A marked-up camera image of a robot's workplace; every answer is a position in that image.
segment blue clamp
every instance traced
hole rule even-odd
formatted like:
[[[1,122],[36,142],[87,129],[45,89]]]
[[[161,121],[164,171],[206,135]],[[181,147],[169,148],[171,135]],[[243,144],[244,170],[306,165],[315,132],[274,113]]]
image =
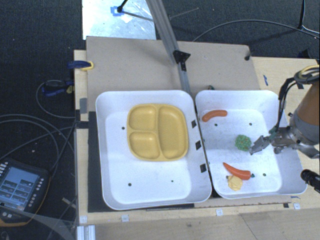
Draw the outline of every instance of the blue clamp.
[[[68,89],[72,88],[74,85],[75,82],[73,80],[47,81],[42,86],[41,91],[44,96],[52,97],[60,93],[68,93]]]

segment white tray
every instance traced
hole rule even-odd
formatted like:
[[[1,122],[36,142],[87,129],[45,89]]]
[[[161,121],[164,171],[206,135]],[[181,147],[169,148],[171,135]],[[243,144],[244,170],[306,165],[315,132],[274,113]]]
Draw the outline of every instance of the white tray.
[[[127,116],[138,104],[169,104],[179,108],[186,120],[188,152],[176,161],[144,161],[136,158],[127,141]],[[109,91],[96,99],[102,195],[115,210],[203,202],[212,185],[192,98],[181,90]]]
[[[238,135],[246,135],[252,142],[261,135],[269,135],[268,131],[278,119],[279,101],[275,93],[204,90],[197,94],[195,103],[213,187],[220,196],[236,199],[300,194],[306,190],[307,185],[300,177],[303,168],[297,151],[285,148],[282,153],[274,154],[269,145],[250,155],[235,146]],[[228,114],[203,122],[202,116],[212,110],[226,110]],[[287,125],[286,117],[282,116],[280,126]],[[249,170],[255,177],[244,180],[242,188],[234,191],[228,187],[226,176],[230,173],[223,162]]]

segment black power cord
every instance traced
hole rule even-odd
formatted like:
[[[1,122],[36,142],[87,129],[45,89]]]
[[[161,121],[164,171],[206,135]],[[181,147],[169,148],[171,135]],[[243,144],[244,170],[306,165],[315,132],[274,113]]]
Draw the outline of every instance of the black power cord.
[[[52,116],[52,117],[55,117],[55,118],[60,118],[60,119],[75,119],[74,116],[63,116],[63,115],[58,115],[58,114],[54,114],[54,113],[51,113],[49,112],[48,110],[46,110],[40,103],[39,101],[39,92],[41,90],[41,88],[46,84],[46,83],[60,83],[61,80],[48,80],[46,82],[43,82],[41,83],[38,88],[36,89],[36,92],[35,92],[35,101],[36,103],[38,104],[39,108],[44,111],[46,114]]]
[[[69,130],[70,128],[72,128],[72,127],[61,128],[61,129],[59,129],[59,131]],[[51,131],[52,134],[57,133],[57,132],[58,132],[58,131],[56,131],[56,130]],[[50,134],[47,133],[47,134],[41,135],[41,136],[39,136],[39,137],[33,138],[33,139],[31,139],[31,140],[29,140],[29,141],[21,144],[20,146],[15,147],[15,148],[12,149],[11,151],[9,151],[8,153],[6,153],[6,154],[4,154],[2,157],[0,157],[0,160],[6,158],[6,157],[9,156],[11,153],[17,151],[18,149],[21,149],[21,148],[25,147],[26,145],[28,145],[28,144],[30,144],[30,143],[36,142],[37,140],[40,140],[40,139],[42,139],[42,138],[45,138],[45,137],[47,137],[48,135],[50,135]],[[70,149],[72,150],[72,152],[74,152],[74,148],[72,147],[72,145],[71,145],[71,143],[70,143],[69,141],[68,141],[68,145],[69,145]]]
[[[58,146],[58,143],[55,139],[55,137],[53,136],[53,134],[44,126],[42,126],[41,124],[37,123],[37,122],[34,122],[34,121],[31,121],[31,120],[26,120],[26,119],[9,119],[9,120],[4,120],[4,121],[0,121],[0,125],[1,124],[4,124],[4,123],[13,123],[13,122],[20,122],[20,123],[28,123],[28,124],[33,124],[35,126],[38,126],[40,128],[42,128],[43,130],[45,130],[48,135],[50,135],[50,137],[52,138],[53,140],[53,143],[54,143],[54,146],[55,146],[55,150],[56,150],[56,156],[57,158],[59,157],[59,146]],[[0,160],[6,158],[8,155],[10,155],[11,152],[3,155],[2,157],[0,157]]]
[[[64,138],[65,140],[67,140],[67,137],[64,135],[64,133],[62,131],[60,131],[57,127],[55,127],[53,124],[49,123],[48,121],[45,121],[39,117],[33,116],[33,115],[28,115],[28,114],[4,114],[4,115],[0,115],[0,119],[1,118],[6,118],[6,117],[22,117],[22,118],[28,118],[28,119],[33,119],[36,121],[39,121],[41,123],[44,123],[47,126],[50,126],[51,128],[53,128],[54,130],[56,130],[60,136],[62,138]]]
[[[63,144],[63,146],[62,146],[62,149],[61,149],[61,151],[60,151],[60,153],[59,153],[59,155],[58,155],[55,163],[53,164],[53,166],[52,166],[51,169],[50,169],[51,178],[54,178],[55,175],[56,175],[56,173],[57,173],[59,161],[60,161],[61,156],[63,155],[63,153],[64,153],[64,151],[65,151],[65,148],[66,148],[66,146],[67,146],[67,143],[69,142],[69,139],[70,139],[71,134],[73,133],[75,127],[76,127],[76,120],[74,120],[74,122],[73,122],[73,124],[72,124],[72,126],[71,126],[71,130],[69,131],[69,134],[68,134],[68,136],[66,137],[66,140],[65,140],[65,142],[64,142],[64,144]]]
[[[208,30],[206,30],[202,34],[198,35],[195,39],[193,39],[192,42],[197,41],[199,38],[203,37],[207,33],[211,32],[213,30],[216,30],[218,28],[221,28],[223,26],[230,25],[230,24],[235,24],[235,23],[243,23],[243,22],[267,23],[267,24],[277,25],[277,26],[281,26],[281,27],[284,27],[284,28],[287,28],[287,29],[291,29],[291,30],[306,34],[308,36],[311,36],[311,37],[319,40],[319,36],[314,35],[314,34],[309,33],[309,32],[306,32],[304,30],[298,29],[298,28],[296,28],[294,26],[289,26],[289,25],[286,25],[286,24],[282,24],[282,23],[278,23],[278,22],[274,22],[274,21],[270,21],[270,20],[263,20],[263,19],[239,19],[239,20],[233,20],[233,21],[225,22],[225,23],[222,23],[220,25],[217,25],[217,26],[214,26],[212,28],[209,28]]]
[[[280,88],[279,97],[278,97],[279,99],[278,119],[275,126],[270,130],[271,133],[276,133],[279,129],[280,120],[282,118],[282,115],[285,109],[286,98],[289,90],[295,85],[297,85],[299,89],[303,89],[303,85],[313,84],[316,81],[319,81],[319,65],[307,66],[304,69],[298,71],[294,75],[294,77],[288,78],[284,82],[284,84]]]
[[[74,204],[74,202],[76,201],[77,199],[77,196],[68,204],[68,206],[64,209],[64,211],[61,213],[60,217],[58,218],[58,220],[60,221],[63,216],[67,213],[67,211],[69,210],[69,208]],[[58,222],[53,226],[53,228],[51,229],[49,235],[47,236],[46,240],[51,240],[53,239],[52,235],[53,235],[53,232],[55,231],[56,227],[58,225]]]
[[[305,15],[306,15],[306,0],[302,0],[300,23],[299,23],[298,28],[299,28],[300,30],[301,30],[301,29],[304,29],[304,30],[307,30],[307,31],[310,31],[310,32],[313,32],[313,33],[316,33],[316,34],[319,35],[319,32],[318,32],[318,31],[309,29],[309,28],[307,28],[307,27],[304,26]]]

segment wooden table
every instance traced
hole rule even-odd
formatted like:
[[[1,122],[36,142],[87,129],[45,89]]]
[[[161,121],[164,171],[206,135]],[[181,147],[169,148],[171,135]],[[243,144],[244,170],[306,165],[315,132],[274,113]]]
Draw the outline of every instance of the wooden table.
[[[74,59],[86,60],[86,51],[74,51]],[[313,59],[251,57],[250,60],[259,88],[275,93],[285,79],[316,64]],[[76,69],[74,79],[75,107],[79,110],[81,102],[88,98],[88,73]],[[296,109],[307,90],[308,86],[288,93],[287,112]],[[88,121],[88,111],[83,108],[80,119]],[[190,209],[88,212],[88,129],[76,130],[76,154],[79,224],[95,225],[98,240],[316,239],[319,233],[320,196],[310,186],[305,193],[294,197],[219,198]],[[302,153],[299,156],[304,169],[319,174],[319,160],[311,160]],[[123,216],[129,222],[122,222]]]

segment blue tape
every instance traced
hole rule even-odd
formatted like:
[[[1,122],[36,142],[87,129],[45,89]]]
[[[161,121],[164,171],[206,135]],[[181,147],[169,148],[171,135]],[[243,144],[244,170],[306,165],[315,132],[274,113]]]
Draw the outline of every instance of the blue tape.
[[[117,9],[118,9],[117,6],[111,6],[111,7],[110,7],[110,12],[112,13],[113,16],[119,17],[119,16],[124,15],[123,12],[118,12]]]
[[[267,77],[265,75],[263,75],[263,79],[264,79],[264,82],[265,82],[265,85],[268,86],[268,81],[267,81]]]

